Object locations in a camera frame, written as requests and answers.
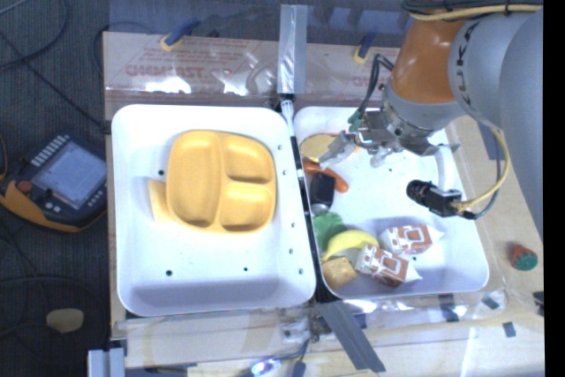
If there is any red and green strawberry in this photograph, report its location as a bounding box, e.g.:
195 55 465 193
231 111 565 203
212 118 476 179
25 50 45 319
511 243 539 271

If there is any yellow bread piece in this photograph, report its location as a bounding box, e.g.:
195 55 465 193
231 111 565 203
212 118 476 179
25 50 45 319
321 256 358 290

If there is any yellow banana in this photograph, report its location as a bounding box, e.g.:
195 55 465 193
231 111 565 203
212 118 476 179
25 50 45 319
320 230 381 264

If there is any pale yellow oval toy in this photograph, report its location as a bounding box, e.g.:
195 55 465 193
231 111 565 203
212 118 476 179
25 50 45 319
45 307 86 335

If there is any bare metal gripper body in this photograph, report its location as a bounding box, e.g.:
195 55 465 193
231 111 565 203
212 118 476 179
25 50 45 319
352 109 436 156

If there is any black can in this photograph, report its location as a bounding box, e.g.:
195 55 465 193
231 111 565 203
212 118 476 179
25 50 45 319
309 172 335 214

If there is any orange carrot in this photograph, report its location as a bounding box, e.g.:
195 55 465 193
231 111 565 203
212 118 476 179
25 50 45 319
302 159 350 194

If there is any brown cardboard board red print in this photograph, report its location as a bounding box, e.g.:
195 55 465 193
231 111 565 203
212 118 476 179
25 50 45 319
102 30 545 368

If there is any gold round can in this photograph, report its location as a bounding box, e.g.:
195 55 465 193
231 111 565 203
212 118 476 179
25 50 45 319
298 133 342 162

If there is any green broccoli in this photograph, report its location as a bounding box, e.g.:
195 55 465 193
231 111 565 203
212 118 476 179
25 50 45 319
313 212 349 253

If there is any white plastic tray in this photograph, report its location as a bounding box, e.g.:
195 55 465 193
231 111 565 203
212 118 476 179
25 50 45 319
291 105 491 302
110 102 318 318

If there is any yellow divided plate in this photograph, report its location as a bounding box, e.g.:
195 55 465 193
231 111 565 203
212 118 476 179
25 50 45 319
165 128 278 235

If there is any orange and white carton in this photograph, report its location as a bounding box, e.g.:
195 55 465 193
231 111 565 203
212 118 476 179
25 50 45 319
354 243 424 289
378 223 446 257

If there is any black cylinder on white bracket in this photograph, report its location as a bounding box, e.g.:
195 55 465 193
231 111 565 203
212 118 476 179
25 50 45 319
405 147 464 218

